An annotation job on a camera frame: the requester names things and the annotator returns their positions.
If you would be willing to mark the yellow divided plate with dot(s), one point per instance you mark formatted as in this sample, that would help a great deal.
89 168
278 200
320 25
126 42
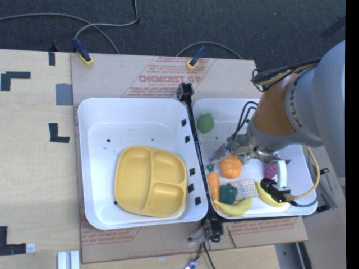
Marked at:
140 178

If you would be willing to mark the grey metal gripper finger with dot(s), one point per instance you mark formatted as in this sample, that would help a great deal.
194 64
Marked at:
219 153
245 159

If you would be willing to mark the green apple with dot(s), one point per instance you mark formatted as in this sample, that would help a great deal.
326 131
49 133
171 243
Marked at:
205 124

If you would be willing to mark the purple grapes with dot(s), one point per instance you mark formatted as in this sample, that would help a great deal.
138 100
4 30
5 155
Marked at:
270 171

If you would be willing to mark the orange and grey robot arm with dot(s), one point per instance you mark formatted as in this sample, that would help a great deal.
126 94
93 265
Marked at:
314 102

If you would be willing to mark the black cylinder on white bracket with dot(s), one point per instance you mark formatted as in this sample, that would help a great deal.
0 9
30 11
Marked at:
281 175

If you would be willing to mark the brown cardboard board red print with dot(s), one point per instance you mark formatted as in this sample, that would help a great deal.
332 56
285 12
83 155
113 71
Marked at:
112 74

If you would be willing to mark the white plastic tray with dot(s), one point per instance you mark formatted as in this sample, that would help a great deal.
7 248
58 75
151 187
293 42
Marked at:
297 172
98 161

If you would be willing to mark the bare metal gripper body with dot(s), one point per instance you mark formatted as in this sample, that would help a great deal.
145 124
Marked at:
243 144

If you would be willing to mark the orange pumpkin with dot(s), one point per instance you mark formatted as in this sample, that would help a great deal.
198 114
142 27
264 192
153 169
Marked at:
231 167

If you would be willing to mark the orange carrot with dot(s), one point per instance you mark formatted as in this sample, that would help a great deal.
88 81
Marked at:
214 185

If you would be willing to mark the green pepper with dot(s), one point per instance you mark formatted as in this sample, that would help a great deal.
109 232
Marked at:
228 194

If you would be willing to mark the thin black rod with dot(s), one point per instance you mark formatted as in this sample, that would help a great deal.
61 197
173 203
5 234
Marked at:
199 153

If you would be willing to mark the yellow banana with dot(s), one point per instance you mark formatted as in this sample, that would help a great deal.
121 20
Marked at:
266 197
235 207

